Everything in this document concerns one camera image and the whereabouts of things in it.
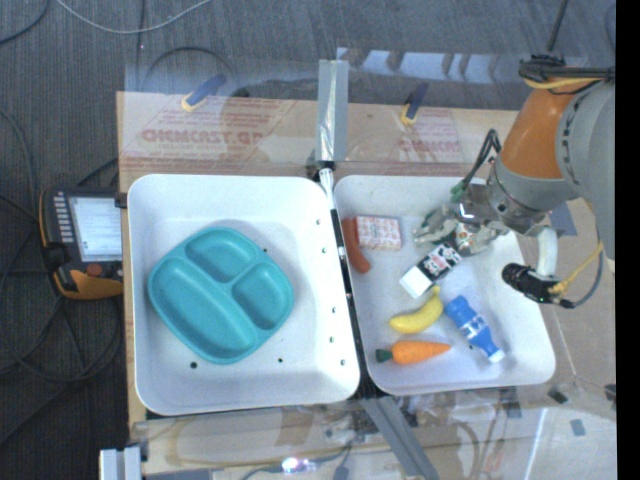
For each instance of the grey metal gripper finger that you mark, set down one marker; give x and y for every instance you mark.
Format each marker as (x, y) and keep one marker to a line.
(481, 240)
(434, 228)

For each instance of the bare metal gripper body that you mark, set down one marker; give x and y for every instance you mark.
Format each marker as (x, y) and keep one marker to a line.
(482, 205)

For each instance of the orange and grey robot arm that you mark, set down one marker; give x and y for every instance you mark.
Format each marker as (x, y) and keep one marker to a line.
(542, 138)

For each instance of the small white and red can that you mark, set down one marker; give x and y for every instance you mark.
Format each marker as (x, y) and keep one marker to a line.
(464, 235)

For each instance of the black and white milk carton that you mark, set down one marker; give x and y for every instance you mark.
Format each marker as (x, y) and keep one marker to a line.
(430, 268)

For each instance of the orange patterned carton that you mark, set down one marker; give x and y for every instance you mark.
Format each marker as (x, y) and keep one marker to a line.
(380, 232)

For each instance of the red sausage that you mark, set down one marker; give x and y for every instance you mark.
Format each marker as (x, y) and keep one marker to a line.
(356, 255)

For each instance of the blue plastic bottle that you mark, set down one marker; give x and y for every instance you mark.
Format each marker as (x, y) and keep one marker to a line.
(472, 325)

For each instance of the yellow banana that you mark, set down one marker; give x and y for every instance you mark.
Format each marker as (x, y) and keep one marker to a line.
(420, 315)

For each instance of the orange carrot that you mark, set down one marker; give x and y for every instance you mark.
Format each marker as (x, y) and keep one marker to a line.
(420, 352)

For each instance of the white plastic tray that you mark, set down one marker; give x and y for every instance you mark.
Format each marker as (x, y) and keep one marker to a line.
(300, 378)
(520, 363)

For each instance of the teal divided plate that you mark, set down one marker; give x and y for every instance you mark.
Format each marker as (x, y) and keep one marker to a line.
(220, 295)

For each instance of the brown cardboard board red print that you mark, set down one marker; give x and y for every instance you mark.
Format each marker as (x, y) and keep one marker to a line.
(200, 138)

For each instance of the black cylinder on white bracket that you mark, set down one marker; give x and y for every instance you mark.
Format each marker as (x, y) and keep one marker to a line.
(525, 278)

